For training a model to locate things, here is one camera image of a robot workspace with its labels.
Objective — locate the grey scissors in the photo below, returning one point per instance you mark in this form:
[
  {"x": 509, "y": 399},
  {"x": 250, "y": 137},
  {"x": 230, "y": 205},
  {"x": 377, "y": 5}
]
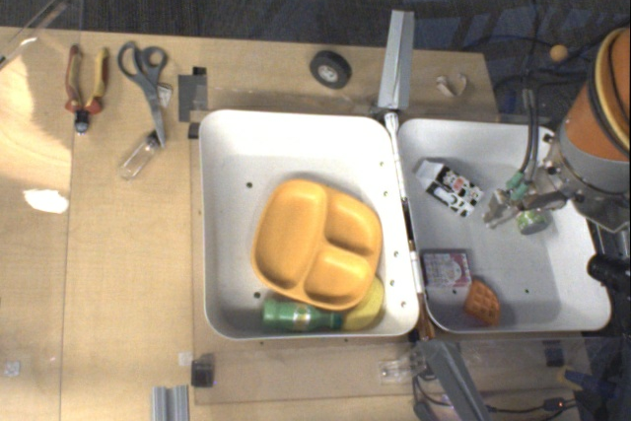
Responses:
[{"x": 150, "y": 89}]

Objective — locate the white cow print carton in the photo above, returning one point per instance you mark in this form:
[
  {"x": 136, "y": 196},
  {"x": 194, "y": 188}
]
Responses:
[{"x": 453, "y": 189}]

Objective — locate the small orange ball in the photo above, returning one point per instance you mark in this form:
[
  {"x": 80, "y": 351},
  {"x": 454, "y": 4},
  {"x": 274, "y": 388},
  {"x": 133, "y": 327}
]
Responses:
[{"x": 558, "y": 52}]

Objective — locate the red and yellow pliers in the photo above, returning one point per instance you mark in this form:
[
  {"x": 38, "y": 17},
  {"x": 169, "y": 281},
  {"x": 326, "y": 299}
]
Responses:
[{"x": 74, "y": 84}]

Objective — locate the white plastic tray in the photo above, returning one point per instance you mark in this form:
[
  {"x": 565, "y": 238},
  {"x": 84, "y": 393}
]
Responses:
[
  {"x": 517, "y": 281},
  {"x": 236, "y": 222}
]

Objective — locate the green bottle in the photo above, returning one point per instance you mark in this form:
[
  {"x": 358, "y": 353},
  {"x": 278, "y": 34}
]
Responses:
[{"x": 296, "y": 315}]

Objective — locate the yellow lemon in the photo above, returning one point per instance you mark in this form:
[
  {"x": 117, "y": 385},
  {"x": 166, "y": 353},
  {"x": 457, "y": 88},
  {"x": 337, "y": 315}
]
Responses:
[{"x": 367, "y": 310}]

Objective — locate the green and white can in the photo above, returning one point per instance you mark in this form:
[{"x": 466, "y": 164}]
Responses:
[{"x": 533, "y": 222}]

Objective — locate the orange waffle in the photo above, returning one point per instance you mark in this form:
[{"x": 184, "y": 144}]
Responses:
[{"x": 482, "y": 303}]

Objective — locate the orange divided plate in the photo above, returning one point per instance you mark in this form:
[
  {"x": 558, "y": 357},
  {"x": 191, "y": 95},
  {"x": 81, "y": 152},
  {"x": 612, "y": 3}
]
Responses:
[{"x": 315, "y": 236}]

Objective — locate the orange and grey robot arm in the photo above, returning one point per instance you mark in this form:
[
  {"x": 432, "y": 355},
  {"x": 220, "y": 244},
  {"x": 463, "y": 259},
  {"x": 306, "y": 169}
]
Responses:
[{"x": 591, "y": 123}]

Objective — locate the black tape roll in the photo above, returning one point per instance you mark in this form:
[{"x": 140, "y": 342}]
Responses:
[{"x": 329, "y": 70}]

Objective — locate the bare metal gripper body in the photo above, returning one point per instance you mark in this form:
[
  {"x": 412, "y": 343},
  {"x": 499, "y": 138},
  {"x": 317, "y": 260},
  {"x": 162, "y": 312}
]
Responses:
[{"x": 549, "y": 185}]

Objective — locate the pink and white packet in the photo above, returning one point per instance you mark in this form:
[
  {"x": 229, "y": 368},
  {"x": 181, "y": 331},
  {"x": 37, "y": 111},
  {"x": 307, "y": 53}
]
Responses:
[{"x": 446, "y": 268}]

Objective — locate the black cube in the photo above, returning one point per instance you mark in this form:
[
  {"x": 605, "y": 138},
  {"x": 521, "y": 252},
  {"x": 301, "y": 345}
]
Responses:
[{"x": 203, "y": 371}]

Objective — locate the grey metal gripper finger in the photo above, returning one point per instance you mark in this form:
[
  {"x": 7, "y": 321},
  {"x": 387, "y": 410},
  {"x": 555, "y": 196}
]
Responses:
[
  {"x": 500, "y": 199},
  {"x": 494, "y": 218}
]

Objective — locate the clear plastic bottle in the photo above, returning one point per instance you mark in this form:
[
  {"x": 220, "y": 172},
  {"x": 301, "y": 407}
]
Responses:
[{"x": 135, "y": 160}]

